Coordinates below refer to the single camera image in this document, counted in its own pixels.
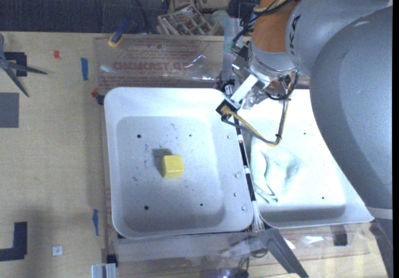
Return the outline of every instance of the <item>white tray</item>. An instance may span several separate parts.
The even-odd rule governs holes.
[[[112,220],[124,237],[241,231],[253,210],[235,128],[214,89],[120,87],[105,96]],[[164,179],[164,155],[185,172]]]

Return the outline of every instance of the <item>gray square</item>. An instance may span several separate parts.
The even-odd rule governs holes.
[[[19,127],[19,93],[0,93],[0,128]]]

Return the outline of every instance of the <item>white square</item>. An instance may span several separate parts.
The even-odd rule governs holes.
[[[53,255],[53,256],[60,256],[60,255],[62,255],[62,246],[61,246],[61,245],[53,246],[53,247],[52,247],[52,255]]]

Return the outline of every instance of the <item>wooden floor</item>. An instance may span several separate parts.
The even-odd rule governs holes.
[[[24,260],[0,262],[0,277],[90,277],[107,246],[100,112],[93,38],[97,34],[3,32],[5,51],[23,51],[49,75],[22,81],[19,128],[0,128],[0,249],[12,246],[15,222],[27,221]],[[60,59],[54,58],[59,50]],[[84,81],[80,58],[89,61]],[[1,92],[18,92],[0,71]],[[92,216],[99,211],[99,236]],[[311,277],[387,277],[375,240],[361,256],[303,261]],[[61,256],[52,255],[62,246]],[[129,277],[120,269],[120,277]],[[283,274],[279,264],[250,268],[250,277]],[[296,277],[282,275],[279,277]]]

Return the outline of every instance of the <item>yellow cube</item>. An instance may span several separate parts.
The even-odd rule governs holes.
[[[181,155],[165,155],[162,159],[162,176],[177,178],[183,174],[185,167]]]

